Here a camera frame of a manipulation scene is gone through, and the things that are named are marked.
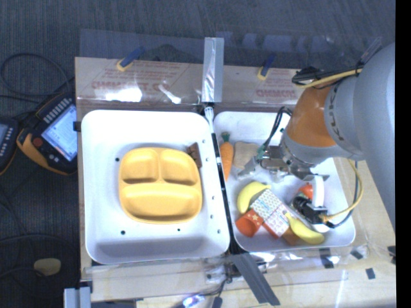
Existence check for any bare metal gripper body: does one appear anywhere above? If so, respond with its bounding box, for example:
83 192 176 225
258 145 331 182

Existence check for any tan bread slice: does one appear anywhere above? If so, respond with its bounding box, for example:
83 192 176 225
232 141 259 169

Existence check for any orange carrot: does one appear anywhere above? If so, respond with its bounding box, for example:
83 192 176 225
219 132 234 182

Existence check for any yellow banana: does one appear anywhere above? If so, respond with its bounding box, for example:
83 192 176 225
285 212 326 246
236 180 272 214

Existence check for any white patterned carton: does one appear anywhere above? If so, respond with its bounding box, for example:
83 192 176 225
250 188 282 219

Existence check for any orange red round toy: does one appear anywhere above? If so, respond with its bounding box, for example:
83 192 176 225
298 183 314 201

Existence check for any orange can with star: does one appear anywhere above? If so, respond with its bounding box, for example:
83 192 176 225
235 209 264 238

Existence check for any pink and orange patterned carton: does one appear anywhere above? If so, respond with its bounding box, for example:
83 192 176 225
263 203 292 239

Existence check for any orange cube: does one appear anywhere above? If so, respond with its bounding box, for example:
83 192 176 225
282 228 299 246

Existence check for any white plastic tray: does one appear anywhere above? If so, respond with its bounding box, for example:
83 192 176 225
213 110 356 253
80 109 231 265

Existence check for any yellow divided plate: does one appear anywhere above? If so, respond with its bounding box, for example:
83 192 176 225
118 147 204 225

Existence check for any brown cardboard board red print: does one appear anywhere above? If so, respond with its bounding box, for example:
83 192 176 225
74 56 396 303

